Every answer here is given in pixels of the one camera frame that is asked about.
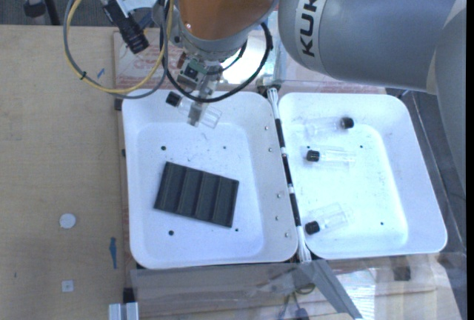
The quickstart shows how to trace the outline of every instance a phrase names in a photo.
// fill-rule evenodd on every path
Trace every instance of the black cap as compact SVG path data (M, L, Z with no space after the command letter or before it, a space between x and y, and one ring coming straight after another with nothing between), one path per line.
M177 93L170 92L168 97L166 98L166 103L172 105L174 107L178 107L179 101L181 100L181 96Z
M350 129L351 127L354 127L354 120L350 117L343 117L341 119L341 126L342 129Z
M306 223L306 225L304 226L304 229L306 230L306 233L308 234L314 234L314 233L319 232L320 230L319 224L317 221Z
M319 157L321 154L317 150L308 150L308 153L306 155L306 160L310 162L317 162L319 161Z

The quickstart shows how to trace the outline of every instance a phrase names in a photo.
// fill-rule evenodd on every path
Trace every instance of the white tray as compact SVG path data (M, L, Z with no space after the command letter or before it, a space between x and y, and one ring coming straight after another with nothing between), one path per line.
M279 110L303 225L331 206L350 214L342 227L307 235L317 256L394 256L444 247L446 228L401 101L387 95L289 93ZM313 119L343 116L354 119L354 128L312 134ZM353 153L355 163L306 160L308 147L328 145Z
M210 129L188 125L165 104L168 93L122 108L135 260L163 269L289 259L298 240L270 104L234 95L213 104L223 114ZM166 161L239 180L233 227L153 209Z

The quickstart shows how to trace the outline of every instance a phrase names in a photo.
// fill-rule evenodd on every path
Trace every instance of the yellow cable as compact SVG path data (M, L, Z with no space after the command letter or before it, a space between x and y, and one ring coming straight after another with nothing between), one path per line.
M70 9L69 15L67 16L67 22L66 22L66 36L69 33L70 23L73 20L74 13L75 13L77 7L81 4L82 1L83 0L75 0L72 7L71 7L71 9ZM167 32L168 38L170 37L170 34L171 34L171 27L172 27L172 20L173 20L173 2L174 2L174 0L170 0L170 10L168 12L168 17L167 17L166 32ZM66 62L69 65L70 69L78 76L78 78L82 79L83 76L80 74L79 71L77 71L74 68L71 60L68 58L68 56L66 54L65 46L64 46L64 54L66 56ZM84 79L84 81L86 83L88 83L91 87L96 88L97 90L100 90L100 91L103 91L103 92L106 92L106 93L119 93L119 94L130 93L134 90L139 89L140 87L143 87L143 85L146 84L151 79L153 74L157 71L157 69L158 69L158 67L161 63L161 60L163 59L163 55L164 55L164 48L161 49L161 51L159 53L159 56L158 56L158 59L156 60L155 65L153 66L151 71L148 73L148 75L142 81L140 81L137 85L135 85L133 87L123 88L123 89L106 88L106 87L102 87L99 84L96 84L94 81L90 81L90 80L87 80L87 79Z

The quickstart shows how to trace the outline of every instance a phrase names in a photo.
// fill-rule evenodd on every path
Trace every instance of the wooden surface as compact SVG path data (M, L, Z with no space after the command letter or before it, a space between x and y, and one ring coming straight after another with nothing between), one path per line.
M111 85L112 30L75 28L73 42ZM71 73L58 27L0 26L0 81L0 319L106 319L124 287L113 98Z

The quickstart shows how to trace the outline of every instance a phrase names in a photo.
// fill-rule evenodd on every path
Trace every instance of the blue mark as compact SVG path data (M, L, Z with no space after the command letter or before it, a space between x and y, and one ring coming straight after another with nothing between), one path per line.
M116 245L116 238L110 237L110 245L109 245L110 255L112 256L113 268L117 268L117 245Z

